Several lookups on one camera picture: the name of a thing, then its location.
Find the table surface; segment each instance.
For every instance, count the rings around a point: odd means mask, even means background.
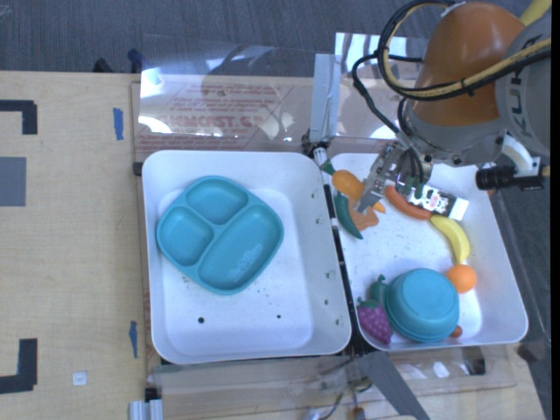
[[[38,341],[38,382],[33,391],[1,394],[1,417],[127,418],[129,402],[144,399],[135,82],[134,74],[0,72],[1,99],[38,105],[37,135],[22,135],[20,113],[0,112],[0,157],[26,158],[25,206],[0,206],[0,376],[17,374],[19,340]],[[122,111],[123,139],[114,109]],[[515,346],[507,356],[513,384],[421,395],[420,403],[434,419],[544,418]],[[75,372],[87,372],[87,384],[74,385]],[[367,418],[397,417],[383,400],[362,406]],[[347,418],[352,407],[343,403],[331,418]]]

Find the toy banana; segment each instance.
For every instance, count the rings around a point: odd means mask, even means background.
[[[449,240],[456,263],[462,263],[471,253],[471,244],[463,228],[453,219],[433,214],[430,222]]]
[[[356,227],[350,217],[350,209],[348,207],[348,198],[341,192],[334,195],[334,208],[336,209],[336,217],[340,225],[351,235],[359,240],[363,240],[360,230]]]

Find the orange fruit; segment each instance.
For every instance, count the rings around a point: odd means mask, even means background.
[[[474,269],[466,264],[456,264],[452,266],[445,276],[455,286],[459,294],[470,291],[476,285],[477,277]]]

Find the yellow banana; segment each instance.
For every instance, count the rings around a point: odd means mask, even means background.
[[[471,244],[465,230],[451,218],[441,214],[433,214],[430,222],[449,240],[456,263],[461,264],[471,253]]]

